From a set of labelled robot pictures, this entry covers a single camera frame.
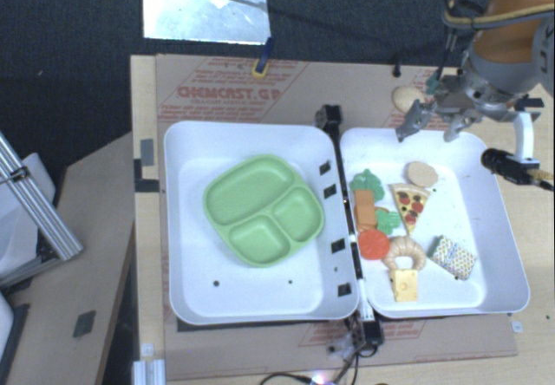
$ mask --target black clip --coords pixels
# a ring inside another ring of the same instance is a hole
[[[21,166],[19,168],[17,168],[13,173],[11,173],[7,179],[0,179],[0,185],[3,185],[4,183],[8,183],[9,181],[19,181],[19,180],[23,180],[26,179],[27,177],[29,177],[30,172],[29,169],[26,166]]]
[[[517,112],[525,112],[526,108],[544,108],[545,104],[541,98],[530,98],[529,94],[524,95],[516,103],[514,110]]]

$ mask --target blue clamp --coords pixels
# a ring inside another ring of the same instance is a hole
[[[270,58],[271,50],[274,47],[274,39],[270,36],[266,40],[264,49],[262,50],[262,55],[258,58],[254,65],[252,66],[251,74],[254,78],[264,78],[268,72],[268,59]]]
[[[426,80],[426,94],[433,95],[437,90],[437,87],[440,85],[440,81],[437,78],[438,72],[437,70]]]

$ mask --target cardboard sheet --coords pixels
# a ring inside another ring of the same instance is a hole
[[[311,124],[323,104],[340,104],[342,130],[395,127],[402,115],[391,102],[397,86],[423,88],[431,68],[405,67],[395,78],[386,66],[271,61],[263,80],[251,59],[159,55],[156,58],[160,229],[164,277],[165,358],[168,380],[275,371],[339,368],[328,347],[343,322],[193,327],[179,323],[168,301],[167,216],[163,137],[176,121]],[[429,128],[442,129],[434,119]],[[507,315],[387,321],[385,343],[361,365],[437,362],[515,356]]]

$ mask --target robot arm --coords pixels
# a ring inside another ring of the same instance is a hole
[[[532,158],[532,122],[539,112],[528,94],[538,83],[553,95],[553,13],[555,0],[490,0],[477,17],[457,15],[463,0],[444,0],[443,21],[456,38],[457,29],[476,33],[464,54],[457,76],[441,77],[441,69],[428,81],[425,103],[415,101],[405,122],[396,129],[399,141],[425,127],[433,114],[449,124],[446,141],[484,117],[512,122],[517,134],[515,154],[491,150],[482,158],[484,166],[513,183],[535,184],[545,189],[548,174]]]

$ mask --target toy pizza slice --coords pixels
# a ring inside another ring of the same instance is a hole
[[[410,235],[415,230],[416,222],[422,214],[430,194],[426,189],[416,185],[397,183],[390,187],[402,222]]]

